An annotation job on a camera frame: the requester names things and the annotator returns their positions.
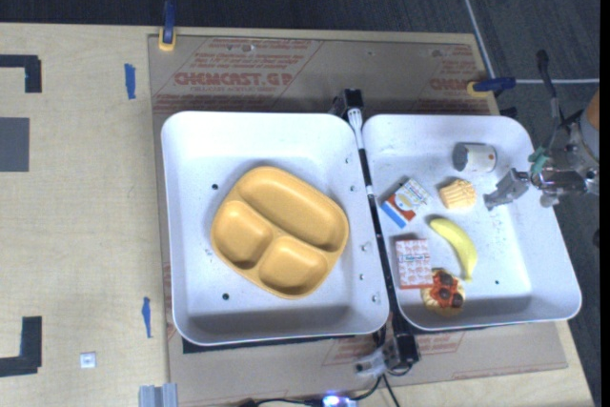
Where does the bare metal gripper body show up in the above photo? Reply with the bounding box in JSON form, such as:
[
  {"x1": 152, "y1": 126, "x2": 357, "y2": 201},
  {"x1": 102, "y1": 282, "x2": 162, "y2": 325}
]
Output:
[{"x1": 529, "y1": 166, "x2": 600, "y2": 198}]

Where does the yellow toy bread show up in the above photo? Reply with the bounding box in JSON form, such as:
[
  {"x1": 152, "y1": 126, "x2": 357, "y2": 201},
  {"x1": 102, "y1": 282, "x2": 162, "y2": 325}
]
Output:
[{"x1": 437, "y1": 177, "x2": 478, "y2": 212}]

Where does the white can with grey lid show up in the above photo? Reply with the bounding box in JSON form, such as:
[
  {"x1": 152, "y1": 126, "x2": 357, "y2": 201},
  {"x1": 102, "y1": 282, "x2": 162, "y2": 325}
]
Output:
[{"x1": 451, "y1": 141, "x2": 498, "y2": 174}]

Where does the yellow banana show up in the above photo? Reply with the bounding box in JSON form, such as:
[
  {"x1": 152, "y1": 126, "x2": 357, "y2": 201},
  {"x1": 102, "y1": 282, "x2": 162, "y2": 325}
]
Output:
[{"x1": 428, "y1": 215, "x2": 479, "y2": 284}]

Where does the white plastic tray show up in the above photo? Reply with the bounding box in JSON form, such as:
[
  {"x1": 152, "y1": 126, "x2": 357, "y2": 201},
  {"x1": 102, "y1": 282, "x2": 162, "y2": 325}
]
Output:
[
  {"x1": 159, "y1": 110, "x2": 391, "y2": 347},
  {"x1": 361, "y1": 112, "x2": 583, "y2": 333}
]

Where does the white blue and red carton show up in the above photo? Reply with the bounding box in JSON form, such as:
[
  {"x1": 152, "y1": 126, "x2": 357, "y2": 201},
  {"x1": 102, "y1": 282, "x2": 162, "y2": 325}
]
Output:
[{"x1": 380, "y1": 176, "x2": 432, "y2": 230}]

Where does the orange and white packet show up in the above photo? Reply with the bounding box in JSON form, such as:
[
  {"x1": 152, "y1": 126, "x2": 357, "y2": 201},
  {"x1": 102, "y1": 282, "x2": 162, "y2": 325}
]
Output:
[{"x1": 394, "y1": 237, "x2": 436, "y2": 291}]

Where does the toy pizza slice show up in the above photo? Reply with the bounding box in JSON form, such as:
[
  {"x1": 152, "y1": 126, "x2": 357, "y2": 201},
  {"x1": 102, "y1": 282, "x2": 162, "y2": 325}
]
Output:
[{"x1": 419, "y1": 267, "x2": 467, "y2": 317}]

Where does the thin black and white rod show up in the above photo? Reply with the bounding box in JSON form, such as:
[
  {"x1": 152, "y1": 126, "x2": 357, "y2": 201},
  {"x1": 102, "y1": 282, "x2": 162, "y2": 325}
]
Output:
[{"x1": 347, "y1": 108, "x2": 407, "y2": 336}]

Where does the orange divided plate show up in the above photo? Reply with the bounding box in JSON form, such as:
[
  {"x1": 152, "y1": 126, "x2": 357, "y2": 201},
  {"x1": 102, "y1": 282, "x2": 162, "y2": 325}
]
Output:
[{"x1": 209, "y1": 165, "x2": 351, "y2": 300}]

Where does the brown cardboard board red print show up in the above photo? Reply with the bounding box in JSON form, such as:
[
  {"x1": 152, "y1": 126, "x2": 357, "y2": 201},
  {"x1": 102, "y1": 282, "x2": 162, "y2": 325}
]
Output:
[{"x1": 147, "y1": 31, "x2": 569, "y2": 391}]

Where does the black block with thin wires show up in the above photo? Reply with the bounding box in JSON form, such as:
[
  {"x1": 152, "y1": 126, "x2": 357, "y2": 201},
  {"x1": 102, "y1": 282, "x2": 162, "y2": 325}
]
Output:
[
  {"x1": 380, "y1": 323, "x2": 421, "y2": 371},
  {"x1": 327, "y1": 88, "x2": 366, "y2": 118}
]

